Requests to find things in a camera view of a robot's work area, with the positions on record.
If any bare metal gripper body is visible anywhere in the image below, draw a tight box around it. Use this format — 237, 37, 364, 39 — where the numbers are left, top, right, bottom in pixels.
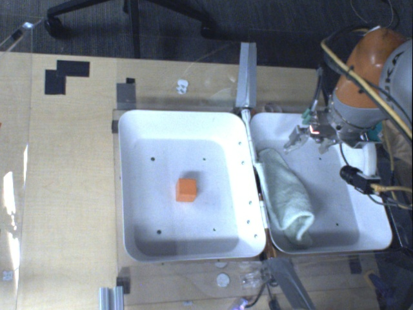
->
303, 107, 359, 149

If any pale green rolled towel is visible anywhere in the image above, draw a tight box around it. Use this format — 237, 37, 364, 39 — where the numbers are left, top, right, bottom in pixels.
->
256, 147, 316, 247

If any white plastic tray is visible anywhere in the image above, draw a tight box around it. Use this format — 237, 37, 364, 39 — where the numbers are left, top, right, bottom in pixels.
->
250, 112, 394, 256
117, 109, 267, 264

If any orange cube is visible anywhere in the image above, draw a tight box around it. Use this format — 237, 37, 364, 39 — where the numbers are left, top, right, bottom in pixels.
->
175, 178, 198, 203

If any black office chair base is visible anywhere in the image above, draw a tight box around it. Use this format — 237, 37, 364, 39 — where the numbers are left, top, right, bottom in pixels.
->
44, 0, 228, 59

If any black cylinder on white bracket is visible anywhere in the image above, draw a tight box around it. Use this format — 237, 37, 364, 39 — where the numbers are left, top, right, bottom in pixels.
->
339, 141, 381, 196

